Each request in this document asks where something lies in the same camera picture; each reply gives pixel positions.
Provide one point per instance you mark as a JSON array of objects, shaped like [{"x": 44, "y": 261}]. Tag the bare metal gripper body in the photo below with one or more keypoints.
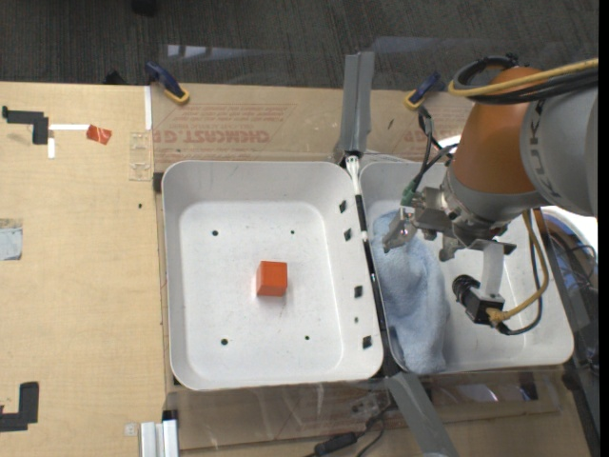
[{"x": 430, "y": 210}]

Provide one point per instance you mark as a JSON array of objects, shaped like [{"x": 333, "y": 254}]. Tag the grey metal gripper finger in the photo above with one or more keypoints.
[
  {"x": 398, "y": 233},
  {"x": 448, "y": 249}
]

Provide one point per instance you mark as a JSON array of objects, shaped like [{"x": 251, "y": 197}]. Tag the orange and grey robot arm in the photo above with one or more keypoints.
[{"x": 495, "y": 141}]

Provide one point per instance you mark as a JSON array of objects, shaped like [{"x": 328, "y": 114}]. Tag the light blue towel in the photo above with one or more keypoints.
[{"x": 414, "y": 298}]

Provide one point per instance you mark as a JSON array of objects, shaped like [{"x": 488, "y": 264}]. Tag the white plastic tray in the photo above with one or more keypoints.
[
  {"x": 247, "y": 317},
  {"x": 514, "y": 345}
]

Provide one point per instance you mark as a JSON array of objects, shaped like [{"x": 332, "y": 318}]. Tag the orange cube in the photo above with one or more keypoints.
[{"x": 271, "y": 279}]

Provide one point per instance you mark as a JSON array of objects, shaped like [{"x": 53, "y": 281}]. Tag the brown cardboard board, red print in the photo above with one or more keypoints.
[{"x": 285, "y": 126}]

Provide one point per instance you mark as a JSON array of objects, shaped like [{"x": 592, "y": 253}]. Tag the black cylinder on white bracket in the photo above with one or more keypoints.
[{"x": 478, "y": 303}]

